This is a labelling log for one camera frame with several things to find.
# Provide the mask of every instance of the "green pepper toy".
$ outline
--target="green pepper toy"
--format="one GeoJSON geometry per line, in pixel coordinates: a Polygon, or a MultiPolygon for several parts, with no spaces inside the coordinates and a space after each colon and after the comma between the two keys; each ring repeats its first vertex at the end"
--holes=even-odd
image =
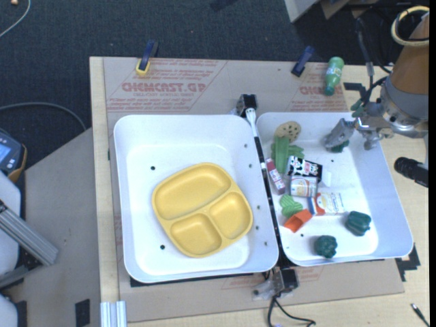
{"type": "Polygon", "coordinates": [[[336,238],[331,235],[322,235],[315,241],[315,252],[326,258],[333,258],[338,244],[336,238]]]}
{"type": "Polygon", "coordinates": [[[364,236],[370,229],[371,217],[365,213],[351,211],[348,215],[345,227],[356,236],[364,236]]]}

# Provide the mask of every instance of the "black cable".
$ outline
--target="black cable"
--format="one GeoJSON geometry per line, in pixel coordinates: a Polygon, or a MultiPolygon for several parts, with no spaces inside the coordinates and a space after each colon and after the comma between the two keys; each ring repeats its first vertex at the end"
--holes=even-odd
{"type": "Polygon", "coordinates": [[[369,89],[366,91],[365,93],[365,97],[362,98],[362,105],[365,106],[368,104],[369,99],[371,98],[371,94],[373,92],[373,89],[379,85],[381,85],[385,80],[387,79],[387,76],[385,76],[384,78],[380,78],[379,80],[377,80],[376,82],[374,82],[372,85],[370,85],[369,89]]]}
{"type": "Polygon", "coordinates": [[[268,280],[270,273],[271,273],[271,270],[268,270],[267,272],[262,273],[262,276],[264,277],[265,281],[268,280]]]}
{"type": "Polygon", "coordinates": [[[10,104],[8,106],[0,106],[0,111],[8,110],[8,109],[15,109],[15,108],[24,107],[24,106],[49,106],[49,107],[52,107],[52,108],[63,110],[65,112],[67,112],[68,114],[72,115],[80,123],[80,125],[83,128],[83,131],[87,130],[87,127],[85,126],[85,124],[83,123],[82,119],[77,114],[75,114],[70,109],[68,109],[68,108],[66,108],[64,106],[60,106],[60,105],[54,104],[54,103],[48,103],[48,102],[24,102],[24,103],[16,103],[16,104],[10,104]]]}
{"type": "Polygon", "coordinates": [[[378,55],[379,55],[379,67],[380,69],[382,69],[384,72],[390,74],[392,71],[390,69],[388,69],[385,64],[389,64],[390,62],[390,55],[392,53],[392,47],[394,42],[392,40],[390,40],[390,45],[389,47],[386,48],[386,43],[382,42],[382,33],[381,31],[383,29],[386,29],[386,25],[385,25],[385,21],[382,18],[380,20],[380,24],[379,24],[379,33],[377,35],[377,41],[378,41],[378,55]]]}
{"type": "Polygon", "coordinates": [[[375,60],[375,63],[381,67],[385,72],[390,73],[390,70],[387,69],[384,65],[384,62],[380,59],[380,56],[377,52],[374,51],[372,44],[373,44],[373,40],[371,38],[371,36],[368,34],[367,32],[367,28],[365,26],[365,23],[363,22],[363,20],[359,17],[356,20],[356,33],[358,36],[358,43],[359,43],[359,47],[362,51],[364,60],[367,64],[372,63],[372,59],[375,60]],[[368,49],[365,46],[365,42],[364,39],[368,39],[368,49]]]}
{"type": "Polygon", "coordinates": [[[305,319],[305,318],[301,318],[301,317],[296,317],[296,316],[292,316],[291,314],[289,314],[281,305],[280,303],[277,301],[277,298],[279,297],[279,294],[276,296],[273,296],[271,298],[271,302],[270,302],[270,306],[268,308],[268,326],[269,327],[274,327],[271,324],[271,314],[273,312],[273,308],[274,305],[277,305],[279,307],[279,309],[289,318],[294,319],[294,320],[298,320],[298,321],[304,321],[304,322],[308,322],[308,324],[306,325],[306,327],[310,327],[310,326],[314,326],[316,325],[316,322],[310,319],[305,319]]]}

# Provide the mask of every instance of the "dark carpet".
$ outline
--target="dark carpet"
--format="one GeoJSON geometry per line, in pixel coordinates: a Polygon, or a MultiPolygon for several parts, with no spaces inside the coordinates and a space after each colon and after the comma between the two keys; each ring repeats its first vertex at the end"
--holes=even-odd
{"type": "MultiPolygon", "coordinates": [[[[404,10],[398,3],[429,6],[381,0],[362,16],[384,64],[399,51],[387,34],[388,21],[404,10]]],[[[0,33],[26,8],[27,0],[0,0],[0,33]]],[[[58,108],[3,107],[48,102],[90,127],[89,57],[141,57],[148,39],[159,42],[163,58],[296,61],[310,45],[311,61],[340,56],[363,65],[355,29],[349,9],[326,20],[319,4],[292,24],[284,0],[31,0],[27,17],[0,37],[0,129],[26,145],[32,166],[82,127],[58,108]]]]}

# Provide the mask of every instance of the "plastic food item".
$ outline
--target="plastic food item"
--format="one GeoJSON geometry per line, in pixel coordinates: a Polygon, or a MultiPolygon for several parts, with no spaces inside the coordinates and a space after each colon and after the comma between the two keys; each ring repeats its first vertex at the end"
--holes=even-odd
{"type": "Polygon", "coordinates": [[[292,176],[290,194],[302,198],[314,198],[318,191],[318,180],[310,176],[292,176]]]}
{"type": "Polygon", "coordinates": [[[285,173],[287,164],[287,149],[289,147],[289,137],[274,136],[274,163],[279,173],[285,173]]]}
{"type": "MultiPolygon", "coordinates": [[[[289,145],[287,147],[287,154],[286,155],[288,157],[293,155],[293,156],[297,156],[300,159],[304,159],[305,154],[303,153],[303,151],[304,151],[303,148],[301,148],[298,145],[293,144],[293,145],[289,145]]],[[[275,143],[271,144],[271,156],[273,156],[275,158],[275,143]]]]}
{"type": "Polygon", "coordinates": [[[202,258],[243,237],[253,224],[250,205],[232,177],[213,163],[199,163],[156,186],[153,210],[174,245],[202,258]]]}
{"type": "Polygon", "coordinates": [[[326,89],[325,95],[333,95],[334,87],[341,81],[342,68],[344,62],[341,57],[332,57],[328,61],[328,68],[326,71],[326,89]]]}
{"type": "Polygon", "coordinates": [[[309,200],[309,210],[315,215],[343,215],[347,211],[340,193],[320,192],[309,200]]]}
{"type": "Polygon", "coordinates": [[[292,232],[297,232],[304,224],[311,220],[312,216],[308,209],[304,209],[290,217],[283,226],[292,232]]]}
{"type": "Polygon", "coordinates": [[[295,141],[301,133],[301,126],[296,121],[288,121],[287,123],[282,123],[278,128],[276,128],[274,136],[277,137],[288,137],[289,143],[295,141]]]}
{"type": "Polygon", "coordinates": [[[315,241],[315,252],[325,258],[333,258],[338,244],[336,238],[331,235],[322,235],[315,241]]]}
{"type": "Polygon", "coordinates": [[[370,229],[371,217],[366,213],[351,211],[348,215],[345,227],[356,236],[363,236],[370,229]]]}
{"type": "Polygon", "coordinates": [[[297,212],[302,211],[302,204],[294,200],[291,195],[285,194],[280,199],[280,206],[282,206],[281,214],[286,218],[290,218],[297,212]]]}
{"type": "Polygon", "coordinates": [[[342,153],[343,149],[347,146],[349,146],[349,140],[346,140],[344,143],[328,149],[328,151],[331,151],[332,153],[342,153]]]}

